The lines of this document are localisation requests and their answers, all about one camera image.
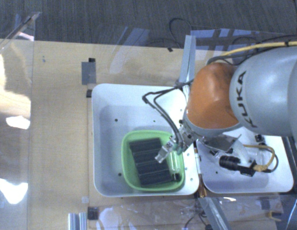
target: yellow cable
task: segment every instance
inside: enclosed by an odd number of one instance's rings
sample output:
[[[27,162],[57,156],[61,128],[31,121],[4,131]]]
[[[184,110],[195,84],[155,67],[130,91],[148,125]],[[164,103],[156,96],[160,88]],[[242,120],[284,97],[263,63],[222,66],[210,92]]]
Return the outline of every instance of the yellow cable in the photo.
[[[282,220],[280,220],[280,219],[278,219],[278,218],[273,217],[273,213],[276,213],[276,212],[274,212],[274,211],[270,211],[270,212],[268,213],[268,218],[270,218],[271,220],[274,220],[274,221],[282,221]]]
[[[266,44],[255,44],[247,47],[237,48],[228,52],[223,53],[221,56],[228,56],[237,52],[247,51],[255,48],[267,48],[267,47],[285,47],[285,46],[297,46],[297,41],[292,42],[279,42],[279,43],[266,43]]]
[[[271,165],[271,163],[273,162],[274,158],[275,158],[275,151],[272,147],[269,146],[264,146],[264,145],[244,145],[246,148],[259,148],[259,149],[269,149],[272,152],[272,156],[269,160],[269,162],[266,165],[259,165],[256,164],[253,167],[253,170],[261,172],[261,171],[265,171],[268,169],[268,167]]]

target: black sponge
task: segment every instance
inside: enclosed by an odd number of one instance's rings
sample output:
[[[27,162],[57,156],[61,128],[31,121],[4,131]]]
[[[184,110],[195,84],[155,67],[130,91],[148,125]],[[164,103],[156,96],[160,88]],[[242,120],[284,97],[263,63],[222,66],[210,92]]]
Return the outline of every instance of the black sponge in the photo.
[[[160,184],[172,181],[166,160],[159,163],[157,156],[161,149],[159,138],[132,141],[129,143],[141,186]]]

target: white mounting plate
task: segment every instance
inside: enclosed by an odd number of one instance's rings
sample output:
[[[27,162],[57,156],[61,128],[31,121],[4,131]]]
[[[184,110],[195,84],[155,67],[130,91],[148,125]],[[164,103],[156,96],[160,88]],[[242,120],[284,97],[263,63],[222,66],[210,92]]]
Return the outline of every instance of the white mounting plate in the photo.
[[[225,134],[238,137],[242,144],[257,145],[255,134],[242,127]],[[265,143],[274,148],[279,163],[273,173],[256,172],[252,177],[241,175],[219,166],[219,160],[209,153],[209,149],[198,142],[201,157],[201,171],[205,186],[217,194],[231,193],[284,193],[293,187],[293,176],[281,137],[264,136]],[[271,157],[267,151],[246,148],[258,164],[266,164]],[[273,168],[275,159],[269,168]]]
[[[191,195],[199,186],[193,146],[183,153],[185,183],[174,192],[143,192],[134,190],[122,174],[121,141],[133,130],[163,130],[171,128],[160,114],[142,101],[147,92],[169,87],[100,84],[93,89],[94,184],[108,197]],[[186,107],[185,96],[174,90],[158,99],[174,123],[179,126]]]

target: metal bracket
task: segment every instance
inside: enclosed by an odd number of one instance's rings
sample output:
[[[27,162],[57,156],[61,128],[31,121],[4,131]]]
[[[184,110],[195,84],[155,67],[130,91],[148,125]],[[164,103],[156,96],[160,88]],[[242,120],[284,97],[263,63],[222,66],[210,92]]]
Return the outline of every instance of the metal bracket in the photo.
[[[87,230],[86,212],[68,214],[68,230]]]
[[[87,218],[89,220],[98,220],[98,207],[88,207]]]
[[[194,79],[196,38],[186,35],[178,83]]]
[[[209,149],[224,152],[228,152],[237,140],[238,138],[227,135],[219,135],[213,138],[204,137],[203,139],[199,139],[199,141]]]
[[[294,179],[294,185],[291,191],[297,195],[297,149],[292,137],[283,137],[283,143]]]
[[[89,58],[89,62],[82,62],[82,85],[96,83],[96,61]]]
[[[203,197],[199,198],[199,202],[213,230],[231,230],[217,198]]]

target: green bowl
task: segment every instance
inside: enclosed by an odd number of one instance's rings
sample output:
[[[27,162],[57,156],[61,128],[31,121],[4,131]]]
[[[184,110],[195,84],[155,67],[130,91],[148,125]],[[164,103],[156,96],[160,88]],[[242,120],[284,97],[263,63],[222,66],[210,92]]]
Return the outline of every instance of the green bowl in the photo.
[[[137,169],[133,160],[132,152],[129,147],[131,141],[150,139],[150,138],[160,138],[161,144],[165,145],[169,141],[171,133],[158,130],[136,130],[129,132],[125,135],[121,146],[121,161],[123,167],[124,178],[127,184],[141,191],[149,192],[164,192],[164,191],[174,191],[180,188],[185,180],[185,170],[183,163],[182,154],[177,155],[176,152],[171,152],[166,158],[170,173],[179,173],[181,180],[179,182],[168,182],[156,185],[141,186],[140,179],[138,177]]]

